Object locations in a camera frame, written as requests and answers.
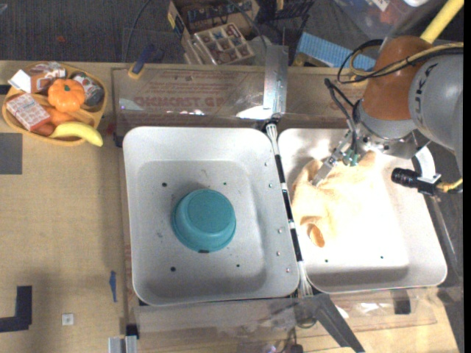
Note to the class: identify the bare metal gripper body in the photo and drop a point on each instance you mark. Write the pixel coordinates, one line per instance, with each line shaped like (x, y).
(395, 147)

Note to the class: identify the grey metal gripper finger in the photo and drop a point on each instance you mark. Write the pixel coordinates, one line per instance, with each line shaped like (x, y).
(324, 171)

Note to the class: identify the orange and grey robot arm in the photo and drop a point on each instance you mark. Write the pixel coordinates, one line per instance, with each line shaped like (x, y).
(438, 94)

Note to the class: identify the pale yellow cloth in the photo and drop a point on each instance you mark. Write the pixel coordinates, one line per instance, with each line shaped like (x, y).
(349, 200)

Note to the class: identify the white plastic tray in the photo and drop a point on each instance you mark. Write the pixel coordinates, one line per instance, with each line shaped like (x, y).
(368, 263)
(154, 212)

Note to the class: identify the teal bowl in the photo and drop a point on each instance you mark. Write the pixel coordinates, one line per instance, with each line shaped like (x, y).
(204, 220)

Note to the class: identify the brown cardboard box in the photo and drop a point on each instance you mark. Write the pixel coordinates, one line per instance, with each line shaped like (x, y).
(213, 9)

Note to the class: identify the yellow banana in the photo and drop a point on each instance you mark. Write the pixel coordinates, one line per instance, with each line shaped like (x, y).
(79, 130)

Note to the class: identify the small can strawberry print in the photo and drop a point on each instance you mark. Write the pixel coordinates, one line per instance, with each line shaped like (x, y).
(90, 86)

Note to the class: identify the orange toy pumpkin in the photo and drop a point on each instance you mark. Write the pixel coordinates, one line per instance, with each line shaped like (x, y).
(66, 95)

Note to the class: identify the orange toy carrot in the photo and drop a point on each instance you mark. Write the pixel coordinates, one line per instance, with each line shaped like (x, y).
(59, 118)

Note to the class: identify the white and red carton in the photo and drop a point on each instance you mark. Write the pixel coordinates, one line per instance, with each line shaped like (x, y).
(35, 79)

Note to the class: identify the red and white packet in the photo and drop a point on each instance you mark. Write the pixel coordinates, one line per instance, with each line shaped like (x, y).
(26, 111)

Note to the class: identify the black cylinder on white bracket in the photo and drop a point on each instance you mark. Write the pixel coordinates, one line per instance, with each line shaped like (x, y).
(408, 177)

